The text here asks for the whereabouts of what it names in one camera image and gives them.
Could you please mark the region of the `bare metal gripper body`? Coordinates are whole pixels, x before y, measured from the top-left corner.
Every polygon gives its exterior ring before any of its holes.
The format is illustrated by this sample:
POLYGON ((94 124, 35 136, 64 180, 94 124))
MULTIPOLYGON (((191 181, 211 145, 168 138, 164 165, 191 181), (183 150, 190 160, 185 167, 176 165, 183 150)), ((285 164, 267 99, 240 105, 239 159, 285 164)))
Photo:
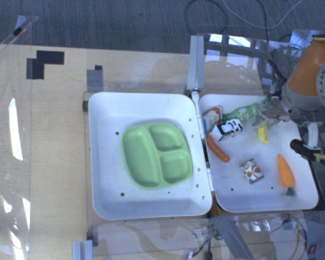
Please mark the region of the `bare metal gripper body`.
POLYGON ((288 113, 283 109, 279 97, 271 97, 265 108, 262 110, 264 119, 276 118, 277 122, 287 122, 290 120, 288 113))

